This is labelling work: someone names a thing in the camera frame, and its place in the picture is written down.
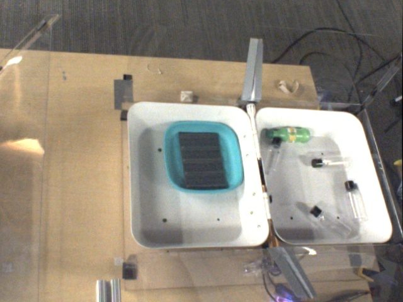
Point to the thin black and white rod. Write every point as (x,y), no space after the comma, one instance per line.
(260,168)

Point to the clear plastic bottle black cap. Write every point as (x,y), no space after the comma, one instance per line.
(330,162)
(273,156)
(355,201)
(330,223)

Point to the black ribbed block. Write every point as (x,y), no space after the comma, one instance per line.
(203,160)

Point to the green plastic bottle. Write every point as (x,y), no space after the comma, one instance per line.
(288,134)

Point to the pale wood board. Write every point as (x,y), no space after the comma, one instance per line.
(94,168)

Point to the white plastic tray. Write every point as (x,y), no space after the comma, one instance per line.
(315,187)
(151,200)

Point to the teal plastic bowl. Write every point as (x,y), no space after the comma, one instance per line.
(234,156)

